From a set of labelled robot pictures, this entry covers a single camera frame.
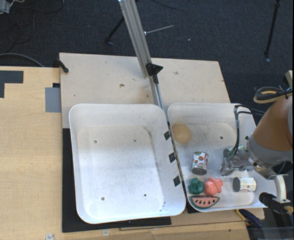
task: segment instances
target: green object in gripper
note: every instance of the green object in gripper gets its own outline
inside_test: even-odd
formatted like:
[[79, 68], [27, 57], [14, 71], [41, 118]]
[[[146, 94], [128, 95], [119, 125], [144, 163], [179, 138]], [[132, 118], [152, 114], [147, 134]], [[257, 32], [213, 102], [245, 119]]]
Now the green object in gripper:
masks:
[[205, 184], [197, 178], [193, 178], [191, 180], [191, 184], [188, 186], [188, 189], [190, 193], [199, 195], [205, 190]]

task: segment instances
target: tripod leg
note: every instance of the tripod leg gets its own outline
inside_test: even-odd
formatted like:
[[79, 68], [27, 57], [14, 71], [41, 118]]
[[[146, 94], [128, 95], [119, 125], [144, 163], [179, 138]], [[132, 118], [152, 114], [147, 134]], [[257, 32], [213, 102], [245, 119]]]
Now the tripod leg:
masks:
[[106, 37], [105, 41], [110, 44], [113, 45], [113, 43], [111, 42], [111, 37], [113, 36], [113, 34], [115, 34], [115, 32], [117, 31], [117, 29], [120, 27], [120, 25], [123, 23], [124, 21], [124, 17], [122, 17], [120, 19], [120, 21], [118, 22], [118, 24], [114, 27], [114, 29], [110, 32], [110, 34]]
[[269, 40], [268, 40], [267, 48], [266, 48], [266, 51], [265, 51], [265, 57], [266, 57], [267, 62], [270, 62], [269, 49], [270, 49], [270, 45], [271, 45], [273, 30], [275, 28], [275, 23], [276, 23], [277, 13], [278, 13], [278, 8], [279, 7], [280, 7], [280, 0], [276, 0], [276, 3], [275, 3], [275, 11], [273, 13], [271, 30], [270, 30], [270, 34], [269, 34]]

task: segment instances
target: can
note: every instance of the can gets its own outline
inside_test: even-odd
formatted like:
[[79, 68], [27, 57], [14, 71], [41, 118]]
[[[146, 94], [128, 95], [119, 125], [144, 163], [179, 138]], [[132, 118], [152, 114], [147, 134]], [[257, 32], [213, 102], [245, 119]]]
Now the can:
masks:
[[193, 163], [192, 163], [192, 173], [196, 175], [205, 175], [208, 168], [208, 157], [209, 155], [205, 152], [194, 152], [193, 153]]
[[233, 190], [235, 192], [254, 192], [257, 189], [256, 179], [253, 177], [235, 177]]

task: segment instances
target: black floor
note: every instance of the black floor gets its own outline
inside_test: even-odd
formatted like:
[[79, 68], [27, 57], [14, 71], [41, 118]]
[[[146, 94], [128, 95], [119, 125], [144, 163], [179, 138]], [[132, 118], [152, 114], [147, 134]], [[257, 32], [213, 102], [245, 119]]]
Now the black floor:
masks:
[[[293, 0], [139, 0], [137, 8], [146, 32], [173, 25], [147, 34], [151, 57], [218, 61], [232, 103], [266, 111], [255, 88], [288, 87]], [[121, 18], [118, 0], [18, 0], [0, 14], [0, 66], [51, 67], [59, 53], [136, 56], [125, 23], [105, 41]], [[293, 202], [293, 170], [286, 183]]]

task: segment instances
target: empty white tray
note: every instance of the empty white tray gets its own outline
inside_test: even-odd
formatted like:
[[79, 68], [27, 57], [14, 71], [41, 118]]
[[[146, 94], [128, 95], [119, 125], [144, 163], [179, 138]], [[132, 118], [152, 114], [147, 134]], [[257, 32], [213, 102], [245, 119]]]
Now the empty white tray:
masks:
[[[232, 175], [221, 176], [220, 168], [223, 161], [223, 150], [232, 148], [236, 143], [236, 122], [232, 103], [175, 103], [168, 109], [170, 125], [186, 124], [191, 133], [191, 140], [187, 144], [175, 141], [176, 150], [187, 190], [190, 205], [201, 212], [221, 210], [264, 208], [259, 201], [262, 192], [277, 195], [273, 180], [267, 180], [255, 171], [235, 171]], [[246, 136], [250, 136], [256, 128], [251, 114], [239, 114], [240, 144], [246, 146]], [[206, 152], [209, 155], [207, 174], [199, 176], [191, 172], [193, 153]], [[223, 181], [222, 192], [215, 194], [220, 200], [212, 207], [198, 209], [189, 200], [192, 193], [188, 185], [192, 178], [206, 182], [209, 177], [220, 178]], [[234, 177], [254, 177], [257, 181], [255, 192], [235, 192], [233, 190]]]
[[153, 104], [69, 112], [76, 208], [87, 223], [174, 216], [186, 205], [168, 123]]

